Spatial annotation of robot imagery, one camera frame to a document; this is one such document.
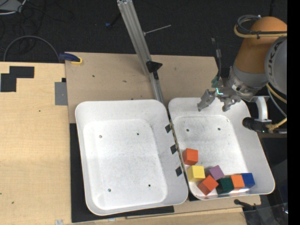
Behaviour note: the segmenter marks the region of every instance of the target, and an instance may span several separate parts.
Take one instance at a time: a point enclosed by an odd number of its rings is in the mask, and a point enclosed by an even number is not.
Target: green cube
[[[230,177],[221,178],[218,181],[218,186],[216,187],[218,194],[226,194],[234,190],[233,181]]]

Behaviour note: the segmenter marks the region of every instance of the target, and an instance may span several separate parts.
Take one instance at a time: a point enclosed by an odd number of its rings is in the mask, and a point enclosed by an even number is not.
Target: purple cube
[[[222,172],[219,165],[209,168],[207,170],[207,173],[210,174],[216,181],[224,177],[224,173]]]

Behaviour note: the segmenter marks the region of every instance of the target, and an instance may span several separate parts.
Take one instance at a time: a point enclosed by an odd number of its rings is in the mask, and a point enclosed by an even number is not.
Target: orange cube
[[[204,193],[209,194],[218,186],[218,182],[211,175],[208,175],[199,185],[198,188]]]
[[[233,183],[234,191],[238,191],[245,187],[242,175],[231,175],[230,177]]]
[[[198,150],[185,149],[182,153],[182,159],[185,165],[195,165],[198,162]]]

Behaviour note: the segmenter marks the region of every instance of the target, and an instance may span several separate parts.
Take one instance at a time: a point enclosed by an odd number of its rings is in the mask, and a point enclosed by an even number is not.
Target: yellow cube
[[[199,182],[205,179],[203,166],[193,165],[187,169],[187,179],[190,182]]]

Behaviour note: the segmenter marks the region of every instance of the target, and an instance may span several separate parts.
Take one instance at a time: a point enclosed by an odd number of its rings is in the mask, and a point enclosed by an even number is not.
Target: wooden table
[[[73,54],[82,57],[81,66],[68,61],[0,63],[2,74],[9,73],[10,66],[35,68],[34,78],[17,78],[16,92],[0,92],[2,224],[72,224],[69,124],[75,121],[72,112],[76,105],[95,99],[154,98],[136,55]],[[175,97],[200,97],[217,73],[213,57],[153,55],[152,59],[163,63],[159,76],[166,102]],[[55,105],[54,84],[64,77],[68,106]],[[259,195],[241,198],[252,205],[261,203]],[[172,214],[119,217],[113,224],[247,224],[234,199],[186,201],[174,206]],[[83,224],[112,222],[104,219]]]

